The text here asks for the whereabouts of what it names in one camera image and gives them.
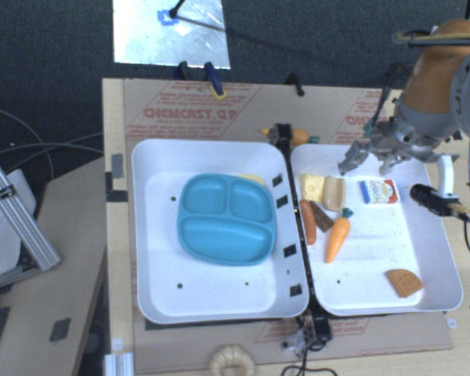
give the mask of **blue divided plate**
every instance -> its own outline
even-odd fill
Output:
[[[181,193],[179,243],[196,258],[249,266],[265,260],[275,244],[275,208],[260,184],[221,174],[196,175]]]

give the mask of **toy carrot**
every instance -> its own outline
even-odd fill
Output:
[[[265,135],[268,135],[269,129],[262,128],[261,132]],[[308,143],[309,139],[310,139],[310,136],[308,135],[308,132],[305,131],[304,129],[299,129],[299,128],[292,129],[291,143],[293,145],[302,145],[303,143]]]
[[[339,249],[342,247],[343,242],[345,242],[346,237],[350,232],[350,221],[348,217],[353,215],[353,212],[348,209],[343,209],[343,216],[339,219],[336,219],[334,222],[331,235],[329,236],[329,248],[327,249],[327,263],[331,263],[336,254],[339,252]]]
[[[305,199],[299,201],[299,207],[301,208],[301,215],[303,217],[303,223],[305,224],[306,243],[313,245],[316,240],[316,224],[313,209],[310,203]]]

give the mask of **white tray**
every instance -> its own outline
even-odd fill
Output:
[[[298,197],[302,174],[340,177],[338,162],[347,146],[301,145],[292,154]],[[450,310],[460,305],[463,290],[442,221],[410,196],[416,183],[429,185],[425,166],[416,160],[398,164],[386,178],[394,179],[400,202],[365,204],[360,182],[381,179],[374,156],[347,173],[346,206],[354,212],[352,229],[331,264],[324,261],[329,233],[317,230],[308,247],[314,286],[320,304],[338,316]],[[337,212],[325,211],[332,219]],[[408,269],[423,281],[419,292],[400,298],[385,272]]]
[[[222,266],[188,255],[176,231],[178,203],[196,174],[256,174],[276,205],[277,238],[256,266]],[[293,317],[308,284],[282,154],[266,143],[149,139],[132,153],[138,303],[159,324]],[[273,179],[281,182],[273,186]],[[277,200],[287,204],[277,208]]]

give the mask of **cardboard sheet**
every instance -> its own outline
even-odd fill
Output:
[[[126,80],[125,131],[129,224],[134,224],[131,152],[145,138],[263,141],[261,128],[277,122],[319,136],[322,143],[350,143],[374,113],[374,89],[224,85],[228,97],[218,102],[204,82]],[[130,233],[136,374],[203,369],[219,346],[239,343],[256,363],[295,361],[281,341],[297,330],[294,319],[250,323],[158,327],[147,323],[136,303],[136,242]],[[451,349],[442,313],[338,318],[331,321],[333,340],[310,359],[372,356]]]

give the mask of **dark floor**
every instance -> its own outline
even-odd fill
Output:
[[[280,84],[295,72],[305,85],[381,87],[390,63],[411,64],[418,54],[392,44],[391,35],[463,17],[466,2],[222,0],[232,69],[221,76]],[[112,0],[0,0],[0,110],[27,122],[45,142],[100,133],[103,77],[172,78],[171,68],[115,64],[112,35]],[[0,114],[0,150],[35,142]],[[100,136],[84,144],[103,145]],[[34,152],[0,154],[0,164],[11,168]],[[53,151],[55,175],[98,155]],[[21,168],[40,195],[50,178],[45,156]]]

